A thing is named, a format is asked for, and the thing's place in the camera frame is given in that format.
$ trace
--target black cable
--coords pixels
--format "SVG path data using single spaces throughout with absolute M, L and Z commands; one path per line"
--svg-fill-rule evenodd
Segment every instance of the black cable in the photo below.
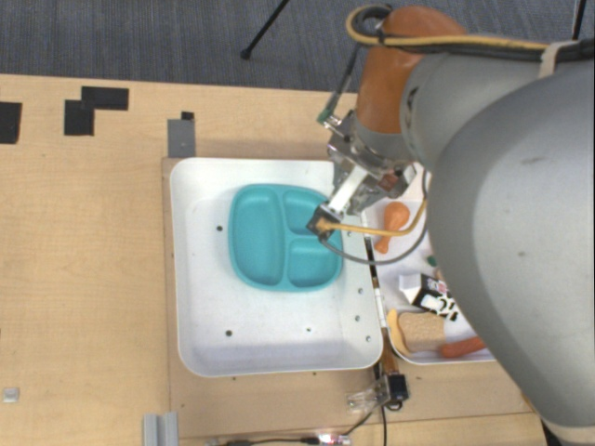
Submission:
M 341 78 L 341 83 L 337 88 L 337 92 L 339 95 L 343 94 L 349 88 L 351 75 L 353 74 L 353 68 L 355 67 L 355 61 L 357 61 L 357 55 L 360 51 L 362 46 L 359 43 L 355 44 L 355 47 L 351 51 L 350 60 L 347 63 L 347 68 L 343 73 L 343 77 Z
M 315 437 L 311 437 L 311 439 L 316 439 L 317 442 L 308 442 L 305 441 L 305 439 L 310 439 L 310 438 L 302 438 L 302 439 L 283 439 L 283 438 L 270 438 L 270 439 L 261 439 L 260 441 L 250 441 L 250 444 L 266 444 L 269 442 L 299 442 L 299 443 L 305 443 L 305 444 L 320 444 L 320 441 L 318 440 L 318 438 Z
M 382 431 L 383 431 L 383 438 L 382 444 L 387 446 L 387 440 L 389 438 L 389 433 L 387 431 L 387 414 L 384 411 L 384 406 L 380 407 L 380 412 L 382 413 Z
M 368 413 L 366 416 L 364 416 L 364 418 L 362 418 L 360 421 L 358 421 L 355 425 L 353 425 L 351 428 L 349 428 L 347 431 L 345 431 L 345 433 L 341 433 L 341 436 L 349 436 L 353 431 L 355 431 L 358 427 L 360 427 L 361 425 L 363 425 L 366 421 L 368 421 L 370 419 L 370 416 L 372 416 L 372 414 L 374 413 L 374 410 L 372 410 L 370 413 Z
M 364 37 L 377 38 L 379 46 L 392 47 L 402 51 L 433 54 L 433 53 L 451 53 L 458 55 L 499 58 L 499 59 L 517 59 L 524 61 L 541 61 L 543 50 L 532 48 L 518 48 L 506 46 L 491 46 L 481 43 L 442 43 L 426 46 L 386 46 L 387 38 L 408 38 L 407 35 L 384 33 L 377 25 L 371 29 L 365 22 L 370 19 L 382 21 L 390 14 L 389 7 L 366 7 L 357 13 L 352 19 L 350 26 L 354 32 Z M 579 59 L 593 58 L 593 38 L 581 40 L 576 45 L 561 48 L 558 52 L 556 62 L 575 61 Z
M 382 417 L 383 417 L 383 421 L 386 425 L 386 417 L 384 416 L 384 407 L 381 407 L 382 409 Z M 360 421 L 358 421 L 355 425 L 353 425 L 351 428 L 349 428 L 345 433 L 341 433 L 341 436 L 348 436 L 350 435 L 353 431 L 355 431 L 358 427 L 360 427 L 361 425 L 363 425 L 366 421 L 368 421 L 368 419 L 370 419 L 370 416 L 372 416 L 372 414 L 374 413 L 374 410 L 372 410 L 370 413 L 368 413 L 366 416 L 364 416 L 364 418 L 362 418 Z M 318 438 L 316 438 L 315 436 L 309 436 L 306 438 L 267 438 L 267 439 L 258 439 L 256 441 L 250 441 L 248 439 L 237 439 L 237 440 L 232 440 L 232 441 L 228 441 L 226 443 L 225 446 L 253 446 L 255 444 L 267 444 L 270 442 L 291 442 L 291 443 L 302 443 L 302 444 L 320 444 L 320 440 Z

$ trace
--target wire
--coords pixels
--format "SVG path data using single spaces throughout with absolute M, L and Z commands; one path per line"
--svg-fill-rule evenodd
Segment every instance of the wire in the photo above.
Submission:
M 422 203 L 424 203 L 428 199 L 427 181 L 428 181 L 428 172 L 426 171 L 426 169 L 424 169 L 424 173 L 423 173 L 423 176 L 421 179 L 421 189 L 423 192 Z M 364 259 L 362 257 L 357 257 L 354 255 L 350 255 L 349 253 L 345 253 L 345 251 L 341 251 L 341 250 L 337 249 L 335 246 L 330 244 L 328 241 L 326 241 L 322 237 L 319 237 L 318 241 L 326 249 L 332 251 L 336 255 L 339 255 L 341 257 L 344 257 L 345 259 L 348 259 L 349 261 L 353 261 L 354 263 L 365 264 L 367 266 L 387 266 L 389 264 L 398 263 L 399 261 L 402 261 L 409 255 L 411 255 L 419 247 L 421 242 L 424 240 L 427 232 L 428 232 L 428 223 L 426 220 L 424 220 L 424 224 L 423 224 L 423 228 L 421 229 L 421 233 L 419 233 L 419 236 L 414 241 L 414 243 L 409 247 L 409 249 L 407 249 L 407 251 L 405 251 L 404 253 L 402 253 L 396 257 L 393 257 L 391 259 L 383 259 L 381 261 L 376 261 L 375 259 Z
M 387 446 L 387 440 L 389 438 L 389 433 L 387 431 L 387 414 L 384 411 L 384 406 L 380 407 L 380 412 L 382 413 L 382 431 L 383 431 L 383 438 L 382 444 Z
M 341 77 L 341 82 L 339 83 L 338 88 L 333 92 L 333 94 L 331 94 L 331 97 L 326 102 L 326 105 L 324 106 L 323 110 L 320 114 L 318 114 L 318 117 L 316 118 L 316 121 L 318 123 L 323 124 L 324 121 L 326 121 L 326 119 L 333 114 L 333 112 L 337 108 L 338 101 L 341 99 L 341 96 L 349 88 L 351 82 L 351 75 L 353 74 L 353 68 L 355 67 L 355 61 L 357 61 L 357 54 L 360 51 L 361 47 L 362 46 L 359 43 L 356 43 L 355 47 L 351 51 L 351 56 L 347 63 L 347 68 L 345 68 L 345 71 L 343 72 L 343 76 Z
M 319 231 L 330 231 L 330 230 L 343 230 L 343 231 L 355 231 L 357 233 L 375 234 L 378 236 L 406 236 L 411 233 L 417 226 L 421 215 L 426 208 L 426 200 L 424 199 L 417 210 L 416 216 L 414 217 L 411 225 L 405 230 L 379 230 L 377 228 L 358 227 L 356 225 L 343 225 L 342 223 L 333 223 L 325 218 L 321 218 L 316 223 L 316 229 Z
M 419 234 L 419 236 L 417 237 L 417 239 L 413 243 L 413 245 L 407 251 L 405 251 L 401 255 L 398 255 L 391 259 L 383 259 L 381 261 L 376 261 L 375 259 L 364 259 L 362 257 L 353 256 L 353 255 L 350 255 L 349 253 L 345 253 L 344 251 L 337 249 L 335 246 L 333 246 L 332 244 L 330 244 L 329 242 L 327 242 L 321 238 L 319 238 L 319 241 L 325 248 L 329 249 L 336 255 L 339 255 L 341 257 L 344 257 L 345 259 L 348 259 L 349 261 L 353 261 L 355 263 L 360 263 L 360 264 L 366 264 L 368 266 L 387 266 L 389 264 L 398 263 L 399 261 L 402 261 L 409 255 L 411 255 L 419 247 L 421 242 L 424 240 L 427 232 L 428 232 L 428 227 L 426 226 L 426 223 L 424 222 L 423 229 L 422 229 L 421 233 Z
M 260 441 L 250 441 L 250 444 L 266 444 L 269 442 L 299 442 L 302 443 L 302 439 L 284 439 L 284 438 L 270 438 L 270 439 L 261 439 Z
M 347 32 L 353 40 L 367 46 L 394 47 L 417 53 L 448 52 L 501 59 L 540 61 L 542 53 L 549 46 L 546 43 L 472 34 L 423 37 L 385 34 L 381 29 L 372 32 L 364 26 L 366 20 L 383 20 L 389 13 L 389 7 L 356 8 L 347 17 Z M 593 38 L 589 38 L 561 49 L 556 62 L 591 59 L 594 54 Z
M 436 45 L 474 45 L 489 46 L 506 49 L 522 49 L 529 51 L 544 51 L 548 45 L 545 43 L 535 43 L 523 40 L 513 40 L 499 36 L 479 36 L 472 34 L 464 35 L 445 35 L 445 36 L 400 36 L 400 35 L 382 35 L 371 34 L 364 31 L 361 22 L 368 18 L 379 18 L 387 16 L 389 10 L 386 7 L 386 13 L 376 12 L 370 14 L 371 10 L 378 9 L 378 6 L 365 6 L 353 10 L 347 17 L 347 33 L 358 43 L 368 46 L 436 46 Z
M 353 425 L 351 428 L 349 428 L 347 431 L 345 431 L 345 433 L 342 433 L 341 436 L 349 436 L 353 431 L 355 431 L 358 427 L 360 427 L 361 425 L 363 425 L 366 421 L 368 421 L 370 419 L 370 416 L 372 416 L 372 414 L 374 414 L 374 410 L 372 410 L 370 413 L 368 413 L 366 416 L 364 416 L 364 418 L 362 418 L 360 421 L 358 421 L 355 425 Z

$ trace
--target toy bread slice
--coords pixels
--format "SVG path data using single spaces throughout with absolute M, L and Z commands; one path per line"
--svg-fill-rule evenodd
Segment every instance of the toy bread slice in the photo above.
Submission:
M 401 327 L 399 327 L 398 317 L 399 314 L 396 309 L 391 309 L 387 314 L 387 324 L 390 328 L 390 341 L 397 352 L 406 357 L 411 357 L 411 352 L 405 346 L 403 333 L 401 332 Z
M 399 316 L 399 327 L 411 352 L 438 350 L 446 343 L 444 319 L 436 314 L 404 312 Z

